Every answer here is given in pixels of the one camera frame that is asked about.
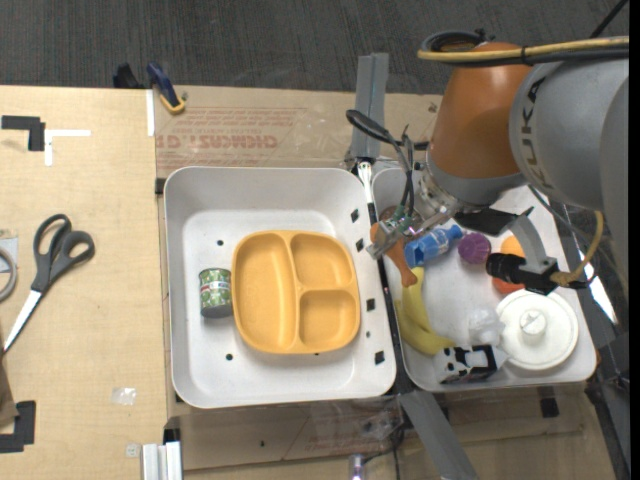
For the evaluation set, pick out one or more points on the brown cardboard board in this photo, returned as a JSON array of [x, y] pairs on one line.
[[260, 128]]

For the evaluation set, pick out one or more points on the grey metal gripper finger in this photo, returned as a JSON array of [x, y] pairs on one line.
[[382, 249]]

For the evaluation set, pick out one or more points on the yellow banana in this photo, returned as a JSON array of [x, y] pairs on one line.
[[417, 318]]

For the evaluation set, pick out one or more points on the black cylinder on white bracket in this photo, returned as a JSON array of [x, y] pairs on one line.
[[537, 273]]

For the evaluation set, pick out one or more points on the green can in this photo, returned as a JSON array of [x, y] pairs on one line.
[[216, 293]]

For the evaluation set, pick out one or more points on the purple grapes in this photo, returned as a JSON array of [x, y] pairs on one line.
[[474, 248]]

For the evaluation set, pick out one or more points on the black and white carton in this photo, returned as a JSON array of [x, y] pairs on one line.
[[465, 363]]

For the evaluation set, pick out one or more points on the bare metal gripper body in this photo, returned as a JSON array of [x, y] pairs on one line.
[[434, 200]]

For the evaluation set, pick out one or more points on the blue bottle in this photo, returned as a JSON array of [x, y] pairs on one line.
[[430, 248]]

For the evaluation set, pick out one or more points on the orange carrot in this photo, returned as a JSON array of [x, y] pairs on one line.
[[404, 265]]

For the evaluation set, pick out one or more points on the round white lid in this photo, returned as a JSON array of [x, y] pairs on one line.
[[542, 333]]

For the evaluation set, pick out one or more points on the white plastic tray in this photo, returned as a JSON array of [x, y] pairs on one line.
[[210, 368], [450, 298]]

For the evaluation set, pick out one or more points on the orange ball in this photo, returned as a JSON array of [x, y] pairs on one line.
[[506, 288]]

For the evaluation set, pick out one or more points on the grey tape roll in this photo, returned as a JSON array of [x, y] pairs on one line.
[[5, 278]]

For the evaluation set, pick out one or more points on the yellow divided plate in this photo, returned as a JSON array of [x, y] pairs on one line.
[[280, 293]]

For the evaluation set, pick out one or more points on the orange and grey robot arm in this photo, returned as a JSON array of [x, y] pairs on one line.
[[475, 118]]

